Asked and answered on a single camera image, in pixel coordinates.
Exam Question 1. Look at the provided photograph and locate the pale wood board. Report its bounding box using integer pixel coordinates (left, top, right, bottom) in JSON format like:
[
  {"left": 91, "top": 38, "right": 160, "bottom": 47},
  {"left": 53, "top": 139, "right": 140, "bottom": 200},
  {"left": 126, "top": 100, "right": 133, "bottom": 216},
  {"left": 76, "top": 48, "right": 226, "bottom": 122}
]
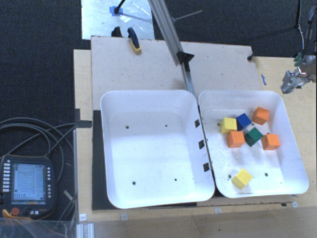
[{"left": 91, "top": 35, "right": 297, "bottom": 208}]

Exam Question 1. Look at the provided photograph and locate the thin rod between trays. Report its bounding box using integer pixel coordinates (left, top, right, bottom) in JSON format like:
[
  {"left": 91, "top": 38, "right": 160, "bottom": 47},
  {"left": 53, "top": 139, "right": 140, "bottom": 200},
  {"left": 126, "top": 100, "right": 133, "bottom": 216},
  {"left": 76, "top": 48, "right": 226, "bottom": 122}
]
[{"left": 181, "top": 62, "right": 216, "bottom": 191}]

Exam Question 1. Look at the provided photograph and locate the blue cube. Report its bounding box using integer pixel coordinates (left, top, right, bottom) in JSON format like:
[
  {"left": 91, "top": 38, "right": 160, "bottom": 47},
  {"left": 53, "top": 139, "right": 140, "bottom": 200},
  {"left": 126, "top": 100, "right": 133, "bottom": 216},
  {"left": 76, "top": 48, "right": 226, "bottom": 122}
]
[{"left": 235, "top": 113, "right": 253, "bottom": 131}]

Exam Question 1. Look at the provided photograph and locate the white plastic tray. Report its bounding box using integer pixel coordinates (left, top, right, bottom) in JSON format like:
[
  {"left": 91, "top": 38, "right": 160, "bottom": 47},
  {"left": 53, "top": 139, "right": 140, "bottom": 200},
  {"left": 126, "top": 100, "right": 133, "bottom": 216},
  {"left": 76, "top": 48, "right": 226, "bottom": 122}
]
[
  {"left": 100, "top": 89, "right": 216, "bottom": 210},
  {"left": 198, "top": 89, "right": 310, "bottom": 199}
]

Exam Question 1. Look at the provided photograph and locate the yellow cube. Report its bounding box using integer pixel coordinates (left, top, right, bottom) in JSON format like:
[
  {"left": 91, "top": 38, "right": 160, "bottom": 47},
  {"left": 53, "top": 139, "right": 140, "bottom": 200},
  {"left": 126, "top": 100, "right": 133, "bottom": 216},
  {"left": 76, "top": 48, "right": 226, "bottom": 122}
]
[
  {"left": 220, "top": 117, "right": 238, "bottom": 135},
  {"left": 231, "top": 168, "right": 254, "bottom": 190}
]

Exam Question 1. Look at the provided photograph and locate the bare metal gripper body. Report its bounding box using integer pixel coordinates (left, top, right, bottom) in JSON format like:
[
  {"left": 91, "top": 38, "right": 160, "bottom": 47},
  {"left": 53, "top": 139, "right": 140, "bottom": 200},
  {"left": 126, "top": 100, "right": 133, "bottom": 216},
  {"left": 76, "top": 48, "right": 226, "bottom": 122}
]
[{"left": 295, "top": 54, "right": 317, "bottom": 83}]

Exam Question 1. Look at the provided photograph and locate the green cube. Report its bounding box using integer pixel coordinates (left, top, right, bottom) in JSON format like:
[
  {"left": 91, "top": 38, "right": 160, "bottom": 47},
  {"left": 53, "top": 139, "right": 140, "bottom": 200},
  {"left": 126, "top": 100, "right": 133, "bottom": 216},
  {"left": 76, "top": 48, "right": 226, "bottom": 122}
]
[{"left": 244, "top": 127, "right": 264, "bottom": 148}]

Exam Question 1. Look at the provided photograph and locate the orange cube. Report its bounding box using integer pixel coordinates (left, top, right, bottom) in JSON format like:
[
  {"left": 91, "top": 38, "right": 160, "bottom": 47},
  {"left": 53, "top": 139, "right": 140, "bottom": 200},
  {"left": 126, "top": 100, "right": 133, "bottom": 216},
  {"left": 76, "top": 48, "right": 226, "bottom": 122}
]
[
  {"left": 226, "top": 130, "right": 246, "bottom": 149},
  {"left": 261, "top": 133, "right": 281, "bottom": 151},
  {"left": 252, "top": 106, "right": 270, "bottom": 126}
]

